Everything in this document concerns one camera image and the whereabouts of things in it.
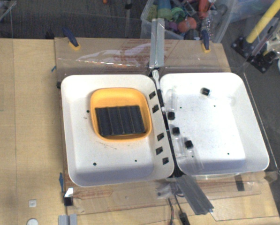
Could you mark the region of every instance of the white plastic bin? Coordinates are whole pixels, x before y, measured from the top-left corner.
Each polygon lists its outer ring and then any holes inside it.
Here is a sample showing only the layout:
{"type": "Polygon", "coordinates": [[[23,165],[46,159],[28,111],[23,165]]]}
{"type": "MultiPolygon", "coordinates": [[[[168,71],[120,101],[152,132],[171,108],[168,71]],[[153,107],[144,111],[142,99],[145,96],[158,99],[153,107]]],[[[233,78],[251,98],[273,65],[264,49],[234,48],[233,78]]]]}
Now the white plastic bin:
{"type": "MultiPolygon", "coordinates": [[[[146,6],[141,14],[141,20],[142,20],[142,29],[141,29],[141,38],[143,39],[150,39],[151,37],[151,22],[147,20],[147,16],[149,13],[149,8],[152,6],[153,2],[155,0],[148,0],[146,3],[146,6]]],[[[233,7],[234,7],[234,3],[236,0],[216,0],[215,1],[215,5],[221,5],[221,4],[225,4],[228,7],[227,12],[225,13],[225,15],[222,17],[222,21],[219,24],[219,26],[217,27],[215,34],[214,34],[214,38],[213,38],[213,42],[214,43],[220,43],[226,30],[227,27],[230,23],[230,20],[232,18],[232,11],[233,11],[233,7]]],[[[182,40],[183,37],[171,32],[171,31],[165,31],[165,39],[179,39],[182,40]]]]}
{"type": "Polygon", "coordinates": [[[267,168],[269,156],[262,133],[238,75],[167,74],[160,79],[160,87],[166,111],[173,98],[169,91],[174,89],[175,119],[168,120],[168,125],[176,153],[170,148],[162,110],[153,110],[160,108],[160,103],[148,76],[72,75],[62,81],[68,173],[74,183],[90,187],[162,180],[171,176],[176,166],[194,176],[225,176],[267,168]],[[133,88],[145,96],[151,115],[149,135],[124,142],[97,136],[87,110],[95,109],[91,107],[93,93],[106,88],[133,88]],[[203,94],[202,88],[209,89],[209,94],[203,94]],[[180,128],[181,143],[173,134],[176,127],[180,128]],[[194,147],[187,149],[183,144],[190,140],[194,147]]]}

